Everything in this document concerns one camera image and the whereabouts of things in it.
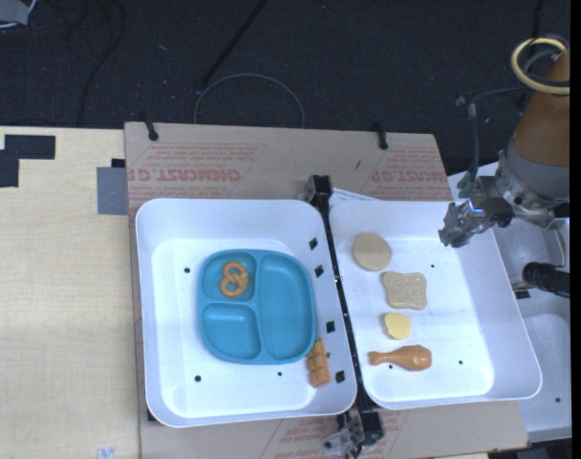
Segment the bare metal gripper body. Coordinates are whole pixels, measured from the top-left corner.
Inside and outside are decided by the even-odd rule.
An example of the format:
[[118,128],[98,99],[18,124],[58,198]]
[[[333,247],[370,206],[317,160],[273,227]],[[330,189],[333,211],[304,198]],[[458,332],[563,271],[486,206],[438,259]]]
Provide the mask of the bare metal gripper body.
[[543,198],[515,180],[479,176],[475,180],[475,213],[485,229],[505,228],[518,219],[544,230],[555,230],[570,218],[570,205]]

